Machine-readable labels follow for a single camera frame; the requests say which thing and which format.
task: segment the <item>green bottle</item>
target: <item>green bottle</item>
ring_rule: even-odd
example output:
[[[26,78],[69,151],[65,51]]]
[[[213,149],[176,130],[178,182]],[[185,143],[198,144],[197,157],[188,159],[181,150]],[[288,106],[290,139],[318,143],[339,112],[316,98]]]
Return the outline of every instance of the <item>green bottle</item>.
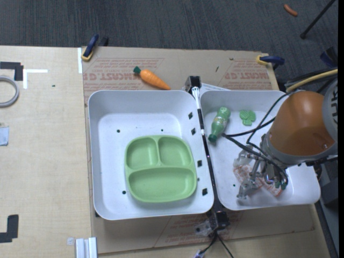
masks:
[[[230,115],[231,111],[226,107],[220,107],[217,111],[217,115],[211,124],[211,134],[208,137],[210,142],[216,142],[219,134],[225,130]]]

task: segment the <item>green divided plate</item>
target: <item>green divided plate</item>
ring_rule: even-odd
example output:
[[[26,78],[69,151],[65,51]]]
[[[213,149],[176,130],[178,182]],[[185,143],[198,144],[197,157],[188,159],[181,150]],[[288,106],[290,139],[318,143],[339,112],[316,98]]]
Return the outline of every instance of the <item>green divided plate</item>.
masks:
[[[132,196],[146,203],[185,199],[197,185],[190,147],[174,136],[132,140],[125,150],[125,175]]]

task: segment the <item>yellow cable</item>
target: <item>yellow cable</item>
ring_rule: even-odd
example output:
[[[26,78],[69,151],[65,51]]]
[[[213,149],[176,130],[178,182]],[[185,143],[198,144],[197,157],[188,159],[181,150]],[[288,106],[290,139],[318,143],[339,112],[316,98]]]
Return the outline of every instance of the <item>yellow cable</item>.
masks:
[[[311,76],[311,77],[309,77],[309,78],[307,78],[305,80],[302,80],[302,81],[300,81],[298,83],[295,83],[294,85],[288,87],[285,91],[286,92],[291,92],[292,90],[295,90],[296,88],[298,88],[298,87],[300,87],[300,86],[302,86],[302,85],[304,85],[306,83],[312,82],[314,80],[318,80],[320,78],[323,78],[323,77],[326,77],[326,76],[329,76],[329,75],[334,75],[336,73],[338,73],[338,69],[334,69],[332,71],[326,71],[326,72],[321,73],[319,75]]]

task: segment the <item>dark floor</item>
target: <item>dark floor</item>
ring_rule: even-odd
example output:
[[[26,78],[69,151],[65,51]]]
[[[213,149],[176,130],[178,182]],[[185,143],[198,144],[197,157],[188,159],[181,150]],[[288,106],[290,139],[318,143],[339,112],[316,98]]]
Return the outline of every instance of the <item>dark floor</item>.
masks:
[[[109,46],[262,51],[285,59],[275,70],[284,83],[327,69],[320,59],[327,49],[338,54],[338,0],[305,39],[300,37],[330,1],[0,0],[0,45],[80,47],[97,32],[109,37]],[[284,4],[298,16],[288,14]],[[317,91],[323,85],[302,89]],[[324,183],[338,178],[338,162],[323,169],[328,179]],[[328,208],[321,201],[316,207],[329,251],[337,257],[338,237],[334,243]]]

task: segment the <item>white ring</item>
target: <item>white ring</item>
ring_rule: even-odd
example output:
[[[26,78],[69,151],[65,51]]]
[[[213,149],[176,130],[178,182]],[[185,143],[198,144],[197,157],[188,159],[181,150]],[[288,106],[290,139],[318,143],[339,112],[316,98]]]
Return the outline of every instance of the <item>white ring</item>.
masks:
[[[0,81],[6,81],[6,82],[12,84],[13,87],[15,88],[15,90],[16,90],[15,95],[9,101],[7,101],[7,102],[0,102],[0,108],[11,106],[14,102],[16,102],[16,100],[17,100],[17,98],[19,96],[19,87],[18,87],[17,83],[14,80],[12,80],[12,79],[10,79],[10,78],[8,78],[6,76],[0,76]]]

